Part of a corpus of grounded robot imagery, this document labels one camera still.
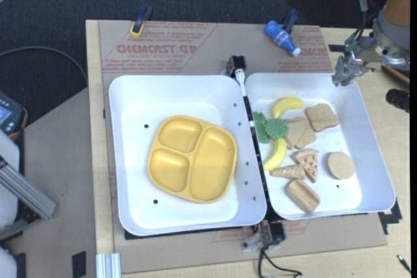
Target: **blue bottle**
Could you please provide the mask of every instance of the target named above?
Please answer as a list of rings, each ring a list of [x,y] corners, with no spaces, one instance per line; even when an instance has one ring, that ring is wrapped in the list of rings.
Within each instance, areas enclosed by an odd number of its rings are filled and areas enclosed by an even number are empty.
[[[263,31],[269,35],[279,47],[289,50],[294,57],[297,57],[301,53],[301,49],[294,45],[291,36],[289,36],[289,34],[274,20],[269,21]]]

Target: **yellow plate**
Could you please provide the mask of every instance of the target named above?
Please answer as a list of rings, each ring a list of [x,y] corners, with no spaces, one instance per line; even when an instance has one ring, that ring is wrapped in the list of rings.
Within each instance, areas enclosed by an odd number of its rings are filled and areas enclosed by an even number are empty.
[[[236,160],[236,141],[228,131],[197,118],[174,116],[156,132],[148,174],[172,195],[211,203],[226,194]]]

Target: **black pen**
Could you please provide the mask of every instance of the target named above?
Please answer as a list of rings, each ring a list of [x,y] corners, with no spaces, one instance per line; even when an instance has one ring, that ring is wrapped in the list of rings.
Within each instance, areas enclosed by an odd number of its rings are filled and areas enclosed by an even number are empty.
[[[401,264],[404,266],[404,268],[406,268],[408,270],[409,273],[411,273],[411,269],[409,267],[409,265],[407,264],[407,262],[405,262],[405,259],[401,256],[401,255],[397,255],[399,261],[401,262]]]

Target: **yellow banana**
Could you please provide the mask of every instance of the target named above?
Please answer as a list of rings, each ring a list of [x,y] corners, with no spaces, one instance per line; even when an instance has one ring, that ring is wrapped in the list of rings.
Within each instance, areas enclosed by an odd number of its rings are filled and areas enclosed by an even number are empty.
[[[300,98],[296,98],[295,96],[283,98],[272,108],[272,118],[279,118],[284,111],[303,108],[305,105],[306,104]]]
[[[287,153],[287,142],[284,138],[274,139],[274,151],[263,164],[266,171],[271,171],[278,168],[285,158]]]

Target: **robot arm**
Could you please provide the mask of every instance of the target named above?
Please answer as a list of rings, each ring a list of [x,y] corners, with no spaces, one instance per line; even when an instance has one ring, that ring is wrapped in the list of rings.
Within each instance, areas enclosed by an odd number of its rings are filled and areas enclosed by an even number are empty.
[[[336,86],[346,86],[369,70],[378,71],[382,64],[410,70],[410,0],[387,0],[369,37],[357,36],[358,31],[345,41],[345,53],[332,76]]]

